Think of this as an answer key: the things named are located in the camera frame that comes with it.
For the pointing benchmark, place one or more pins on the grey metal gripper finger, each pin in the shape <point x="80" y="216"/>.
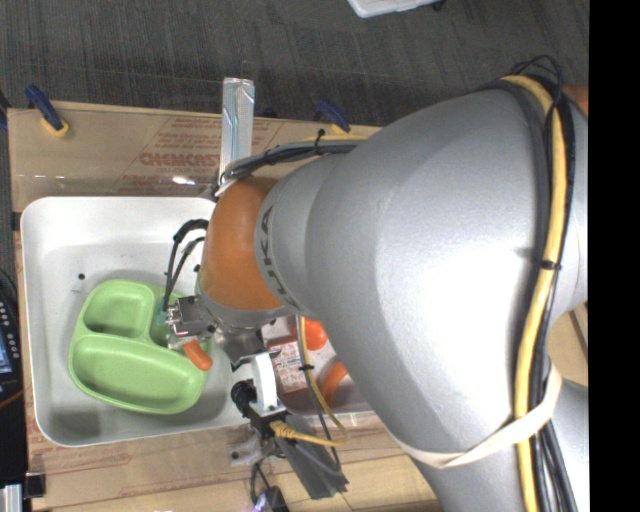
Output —
<point x="178" y="342"/>

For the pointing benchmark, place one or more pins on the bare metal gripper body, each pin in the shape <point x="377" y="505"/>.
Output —
<point x="196" y="316"/>

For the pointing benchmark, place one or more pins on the orange carrot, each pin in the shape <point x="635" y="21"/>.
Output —
<point x="200" y="357"/>

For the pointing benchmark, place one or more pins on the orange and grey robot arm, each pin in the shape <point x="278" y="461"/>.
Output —
<point x="425" y="250"/>

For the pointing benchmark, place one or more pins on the green divided plate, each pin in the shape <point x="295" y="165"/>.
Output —
<point x="130" y="367"/>

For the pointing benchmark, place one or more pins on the white and red carton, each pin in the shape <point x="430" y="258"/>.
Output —
<point x="289" y="367"/>

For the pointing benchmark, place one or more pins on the orange ball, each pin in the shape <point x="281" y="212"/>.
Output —
<point x="315" y="334"/>

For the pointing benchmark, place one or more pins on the orange bowl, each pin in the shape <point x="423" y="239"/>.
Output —
<point x="332" y="377"/>

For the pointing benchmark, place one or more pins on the brown cardboard board red print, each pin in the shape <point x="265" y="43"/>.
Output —
<point x="100" y="145"/>

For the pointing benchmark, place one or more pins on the black cylinder on white bracket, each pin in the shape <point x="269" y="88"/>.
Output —
<point x="264" y="380"/>

